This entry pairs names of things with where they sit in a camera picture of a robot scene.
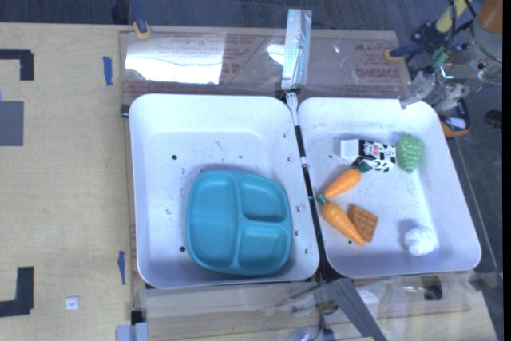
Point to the white crumpled ball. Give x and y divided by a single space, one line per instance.
420 240

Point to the cow print milk carton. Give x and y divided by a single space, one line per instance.
375 153

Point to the orange carrot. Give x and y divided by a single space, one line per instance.
343 183
341 220

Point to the brown waffle biscuit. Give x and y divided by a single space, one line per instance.
365 223

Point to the green grapes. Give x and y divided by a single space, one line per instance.
409 152

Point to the blue divided plate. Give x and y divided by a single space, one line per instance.
223 219

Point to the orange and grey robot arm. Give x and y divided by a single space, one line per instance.
492 8

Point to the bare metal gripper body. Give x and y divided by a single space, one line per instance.
465 76

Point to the white plastic tray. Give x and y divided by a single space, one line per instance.
399 207
167 155

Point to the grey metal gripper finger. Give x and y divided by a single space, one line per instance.
449 100
418 88

